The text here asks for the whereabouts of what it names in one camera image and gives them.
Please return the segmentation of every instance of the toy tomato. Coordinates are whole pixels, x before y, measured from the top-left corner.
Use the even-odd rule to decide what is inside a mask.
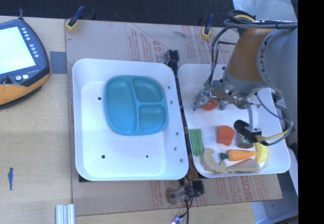
[[[204,106],[202,106],[201,108],[204,110],[213,110],[214,108],[216,108],[218,105],[218,102],[215,100],[209,100]]]

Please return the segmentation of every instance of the yellow banana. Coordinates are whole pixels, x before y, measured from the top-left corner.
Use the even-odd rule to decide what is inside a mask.
[[[268,147],[261,143],[254,143],[255,149],[258,152],[255,161],[258,163],[264,162],[268,157]]]

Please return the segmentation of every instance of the screen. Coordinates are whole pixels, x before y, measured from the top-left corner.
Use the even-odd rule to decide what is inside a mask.
[[[0,30],[0,74],[34,66],[18,27]]]

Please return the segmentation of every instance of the button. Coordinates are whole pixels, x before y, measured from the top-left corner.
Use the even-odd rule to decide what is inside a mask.
[[[22,77],[21,76],[16,76],[15,79],[16,79],[16,81],[20,82],[22,80]]]

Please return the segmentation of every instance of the blue marking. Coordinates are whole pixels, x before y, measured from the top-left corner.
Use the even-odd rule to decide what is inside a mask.
[[[10,185],[10,190],[12,189],[12,179],[14,178],[14,169],[10,167],[9,173],[8,173],[8,179],[9,179],[9,185]]]

